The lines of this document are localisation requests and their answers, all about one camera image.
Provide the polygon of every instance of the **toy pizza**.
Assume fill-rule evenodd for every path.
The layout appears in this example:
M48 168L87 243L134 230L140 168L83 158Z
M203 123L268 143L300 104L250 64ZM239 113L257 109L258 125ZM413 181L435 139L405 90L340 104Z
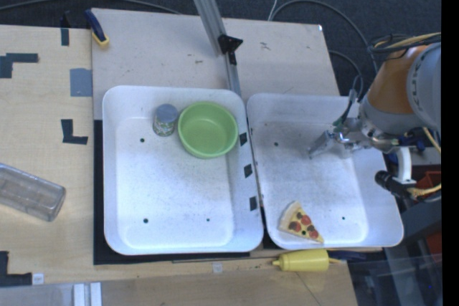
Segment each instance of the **toy pizza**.
M283 212L279 230L323 243L323 237L318 233L310 216L307 215L298 201L289 204Z

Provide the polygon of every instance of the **green bowl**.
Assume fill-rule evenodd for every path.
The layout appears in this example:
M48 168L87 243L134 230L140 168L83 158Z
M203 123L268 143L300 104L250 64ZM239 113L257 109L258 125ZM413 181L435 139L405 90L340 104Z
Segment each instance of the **green bowl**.
M214 102L196 102L182 111L178 131L185 149L198 158L228 153L237 141L235 117Z

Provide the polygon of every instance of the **black tape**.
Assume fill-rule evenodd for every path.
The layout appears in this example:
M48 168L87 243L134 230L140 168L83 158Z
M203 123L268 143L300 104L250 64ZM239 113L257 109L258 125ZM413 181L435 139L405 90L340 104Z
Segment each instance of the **black tape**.
M244 175L245 175L245 178L249 177L250 175L252 175L253 171L252 171L252 165L246 165L244 167Z
M0 287L32 284L32 273L8 274L8 252L0 252Z
M241 135L239 135L239 142L240 142L241 147L244 144L246 144L246 142L247 142L247 133L242 133Z
M253 196L252 198L250 198L249 201L250 201L250 211L254 211L256 208L258 208L256 196Z
M64 133L63 143L87 144L87 137L73 136L73 120L61 119L62 132Z
M0 57L0 78L13 76L13 63L7 57Z
M6 56L0 57L0 78L13 77L14 62L38 62L38 54L6 53Z
M62 46L69 46L70 45L70 35L68 28L61 28L60 29L60 44Z
M38 54L7 52L6 58L11 62L38 62Z

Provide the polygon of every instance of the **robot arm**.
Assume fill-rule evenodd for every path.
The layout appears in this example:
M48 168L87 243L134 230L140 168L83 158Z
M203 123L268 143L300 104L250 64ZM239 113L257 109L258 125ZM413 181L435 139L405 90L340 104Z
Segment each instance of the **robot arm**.
M391 45L394 51L359 103L358 117L348 118L345 113L334 123L333 131L324 132L309 148L310 158L334 144L348 150L373 147L396 153L398 175L382 172L375 179L396 196L409 195L406 188L415 185L410 158L413 131L428 128L441 136L440 40L440 34L432 34Z

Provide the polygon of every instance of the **metal can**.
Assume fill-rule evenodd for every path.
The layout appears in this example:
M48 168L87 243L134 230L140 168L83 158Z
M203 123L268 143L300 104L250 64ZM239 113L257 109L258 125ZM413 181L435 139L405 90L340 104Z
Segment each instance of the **metal can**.
M153 118L153 131L161 137L171 135L178 116L179 111L173 105L165 103L159 106Z

